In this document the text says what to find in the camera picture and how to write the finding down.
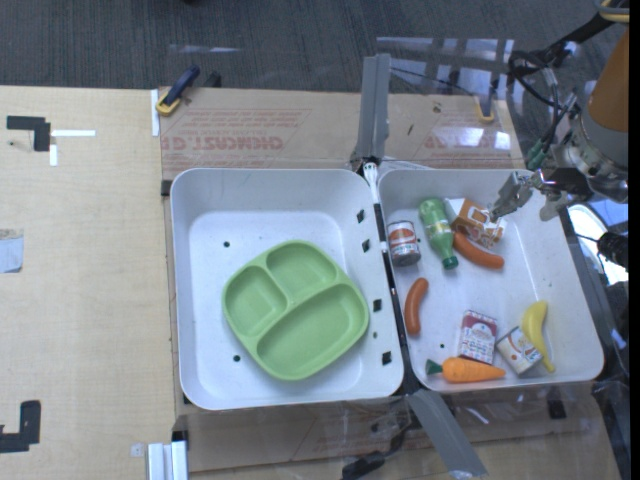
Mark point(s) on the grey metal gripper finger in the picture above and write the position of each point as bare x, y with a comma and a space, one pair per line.
552, 209
511, 195

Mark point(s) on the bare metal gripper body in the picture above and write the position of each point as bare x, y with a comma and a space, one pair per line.
580, 165

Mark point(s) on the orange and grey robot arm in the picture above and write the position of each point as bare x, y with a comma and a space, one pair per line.
611, 93

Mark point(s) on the orange and white carton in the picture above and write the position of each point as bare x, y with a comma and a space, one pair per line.
474, 224

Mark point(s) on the orange sausage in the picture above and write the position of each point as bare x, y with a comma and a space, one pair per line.
415, 308
480, 257

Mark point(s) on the white plastic tray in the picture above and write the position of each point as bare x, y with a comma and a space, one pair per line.
545, 278
210, 278

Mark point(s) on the green bottle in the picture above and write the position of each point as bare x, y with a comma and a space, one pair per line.
436, 228

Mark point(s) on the yellow banana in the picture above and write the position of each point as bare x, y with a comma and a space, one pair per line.
535, 325

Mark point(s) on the red and white can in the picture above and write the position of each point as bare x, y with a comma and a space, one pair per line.
404, 245

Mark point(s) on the red and white packet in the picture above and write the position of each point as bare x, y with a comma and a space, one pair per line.
477, 337

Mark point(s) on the orange carrot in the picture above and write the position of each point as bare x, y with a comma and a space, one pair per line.
470, 371

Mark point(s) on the brown cardboard board red print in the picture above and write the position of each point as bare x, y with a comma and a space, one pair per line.
280, 133

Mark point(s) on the green divided plate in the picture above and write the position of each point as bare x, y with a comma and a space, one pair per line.
300, 318

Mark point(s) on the black cylinder on white bracket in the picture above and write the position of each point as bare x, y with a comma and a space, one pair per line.
615, 249

